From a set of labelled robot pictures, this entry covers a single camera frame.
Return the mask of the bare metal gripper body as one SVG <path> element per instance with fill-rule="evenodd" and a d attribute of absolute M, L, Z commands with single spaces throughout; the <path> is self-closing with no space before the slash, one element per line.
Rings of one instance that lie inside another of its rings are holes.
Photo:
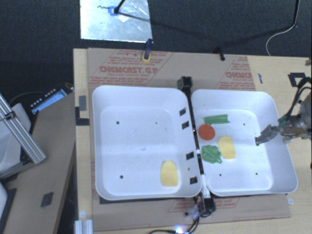
<path fill-rule="evenodd" d="M 287 118 L 283 116 L 278 122 L 278 131 L 285 141 L 291 141 L 295 138 L 312 139 L 312 120 L 310 117 L 295 115 Z"/>

